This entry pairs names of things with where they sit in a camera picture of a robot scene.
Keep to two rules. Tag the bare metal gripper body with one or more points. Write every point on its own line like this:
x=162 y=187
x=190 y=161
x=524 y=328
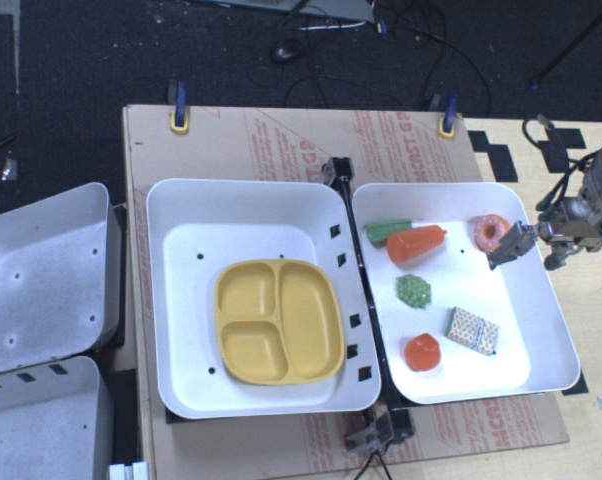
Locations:
x=581 y=228

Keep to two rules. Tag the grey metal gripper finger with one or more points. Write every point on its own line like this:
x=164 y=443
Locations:
x=512 y=245
x=556 y=258

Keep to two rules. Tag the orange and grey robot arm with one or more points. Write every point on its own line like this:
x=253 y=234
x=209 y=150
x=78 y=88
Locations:
x=598 y=183

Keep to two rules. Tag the pink doughnut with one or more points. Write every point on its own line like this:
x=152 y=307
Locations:
x=483 y=233

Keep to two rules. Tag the orange patterned carton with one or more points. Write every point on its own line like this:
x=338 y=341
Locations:
x=471 y=330

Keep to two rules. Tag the orange carrot with green top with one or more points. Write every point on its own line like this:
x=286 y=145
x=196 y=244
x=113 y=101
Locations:
x=411 y=245

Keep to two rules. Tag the green grapes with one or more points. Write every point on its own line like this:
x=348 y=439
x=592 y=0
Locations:
x=414 y=292

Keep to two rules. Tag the white plastic tray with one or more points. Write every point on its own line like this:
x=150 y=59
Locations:
x=191 y=318
x=481 y=378

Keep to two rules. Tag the orange round toy fruit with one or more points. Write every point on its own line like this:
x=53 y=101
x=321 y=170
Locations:
x=422 y=353

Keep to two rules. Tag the thin black rod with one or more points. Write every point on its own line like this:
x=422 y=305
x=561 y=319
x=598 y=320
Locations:
x=367 y=293

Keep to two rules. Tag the yellow divided plate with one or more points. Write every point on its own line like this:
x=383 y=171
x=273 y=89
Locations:
x=308 y=318

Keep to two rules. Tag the brown cardboard board red print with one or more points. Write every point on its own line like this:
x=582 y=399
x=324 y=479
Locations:
x=231 y=143

